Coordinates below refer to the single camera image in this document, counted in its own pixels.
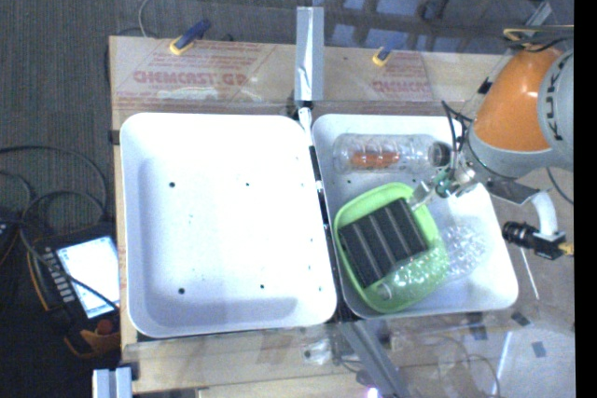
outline black connector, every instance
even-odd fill
[[[554,240],[548,240],[542,238],[538,232],[536,227],[526,223],[521,224],[509,221],[502,228],[502,237],[507,242],[516,244],[519,247],[533,249],[536,255],[549,260],[555,260],[563,255],[564,251],[561,245],[566,242],[564,235]]]

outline clear plastic bottle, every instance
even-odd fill
[[[450,147],[428,134],[341,134],[333,144],[337,172],[421,173],[450,162]]]

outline white plastic tray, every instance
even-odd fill
[[[421,179],[405,173],[338,173],[332,163],[332,145],[343,133],[430,134],[451,144],[450,126],[445,117],[399,117],[365,115],[324,115],[313,124],[313,140],[321,169],[330,221],[351,199],[389,182],[416,185]],[[460,198],[436,199],[429,205],[441,230],[453,222],[471,227],[487,242],[487,258],[470,274],[449,281],[433,294],[393,316],[412,317],[452,312],[467,312],[509,307],[518,296],[518,282],[502,239],[489,193],[482,185]],[[363,318],[380,317],[357,295],[348,276],[340,268],[344,298],[355,314]]]
[[[304,131],[142,113],[120,131],[129,314],[153,337],[308,326],[337,296]]]

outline green container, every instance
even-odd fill
[[[420,206],[412,214],[428,249],[410,260],[396,264],[396,268],[380,280],[364,287],[343,251],[338,231],[397,199],[408,199],[412,188],[402,183],[390,183],[362,194],[346,203],[334,218],[333,235],[341,265],[351,285],[363,301],[379,313],[395,313],[422,300],[443,283],[449,258],[431,213]]]

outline handheld controller with screen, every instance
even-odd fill
[[[35,289],[56,330],[77,356],[119,347],[118,251],[114,227],[99,224],[37,240],[28,254]]]

